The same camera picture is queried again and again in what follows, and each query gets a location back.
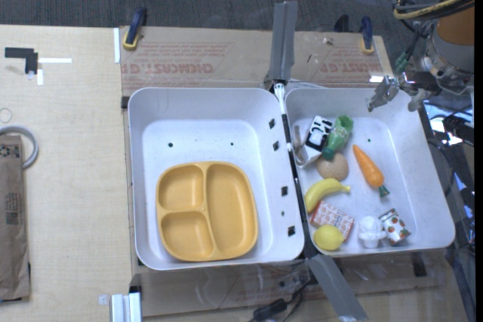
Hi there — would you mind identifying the orange and white packet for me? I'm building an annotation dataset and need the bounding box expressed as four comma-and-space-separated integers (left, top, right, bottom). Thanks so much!
309, 200, 356, 242

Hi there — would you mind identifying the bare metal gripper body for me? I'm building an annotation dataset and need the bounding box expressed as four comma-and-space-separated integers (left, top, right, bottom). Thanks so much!
398, 57, 475, 96

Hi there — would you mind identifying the thin black and white rod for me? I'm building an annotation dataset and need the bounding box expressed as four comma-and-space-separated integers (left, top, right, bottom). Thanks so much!
272, 82, 311, 258

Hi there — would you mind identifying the brown cardboard board red print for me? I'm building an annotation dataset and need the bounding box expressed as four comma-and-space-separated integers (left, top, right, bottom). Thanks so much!
119, 25, 441, 317

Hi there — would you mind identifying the white plastic tray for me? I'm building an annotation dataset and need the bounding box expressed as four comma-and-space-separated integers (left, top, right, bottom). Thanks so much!
127, 87, 306, 271
283, 87, 457, 259

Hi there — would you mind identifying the black and white carton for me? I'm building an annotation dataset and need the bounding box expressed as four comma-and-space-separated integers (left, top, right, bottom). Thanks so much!
294, 115, 335, 169

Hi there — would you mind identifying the orange carrot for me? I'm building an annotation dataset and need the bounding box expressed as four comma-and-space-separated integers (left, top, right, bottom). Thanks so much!
352, 143, 391, 198

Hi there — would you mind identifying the yellow lemon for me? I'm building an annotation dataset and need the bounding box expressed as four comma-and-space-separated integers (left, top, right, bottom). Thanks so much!
312, 224, 346, 252

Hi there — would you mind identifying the yellow banana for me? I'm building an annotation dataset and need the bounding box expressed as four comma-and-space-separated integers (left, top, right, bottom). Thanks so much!
303, 177, 352, 215

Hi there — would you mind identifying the green plastic bottle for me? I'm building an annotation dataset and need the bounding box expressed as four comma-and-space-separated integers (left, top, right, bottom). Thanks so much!
321, 115, 355, 161

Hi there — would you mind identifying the brown paper bag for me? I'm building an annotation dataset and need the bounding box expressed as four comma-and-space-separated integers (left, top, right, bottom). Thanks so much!
0, 134, 32, 302

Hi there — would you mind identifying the yellow divided plate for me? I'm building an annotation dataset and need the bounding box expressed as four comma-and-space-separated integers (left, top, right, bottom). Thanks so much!
155, 161, 260, 263

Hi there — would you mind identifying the white toy cupcake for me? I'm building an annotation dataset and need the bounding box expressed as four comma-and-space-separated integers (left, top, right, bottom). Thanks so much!
356, 215, 388, 250

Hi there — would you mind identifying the white can with strawberries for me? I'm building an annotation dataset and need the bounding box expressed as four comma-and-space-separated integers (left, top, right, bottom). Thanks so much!
377, 207, 412, 247

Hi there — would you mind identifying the tan round bread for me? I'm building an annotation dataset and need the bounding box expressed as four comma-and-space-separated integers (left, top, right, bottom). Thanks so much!
315, 152, 350, 182

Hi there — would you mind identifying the black cylinder on white bracket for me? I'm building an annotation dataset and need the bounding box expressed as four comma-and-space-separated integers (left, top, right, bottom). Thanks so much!
441, 113, 475, 143

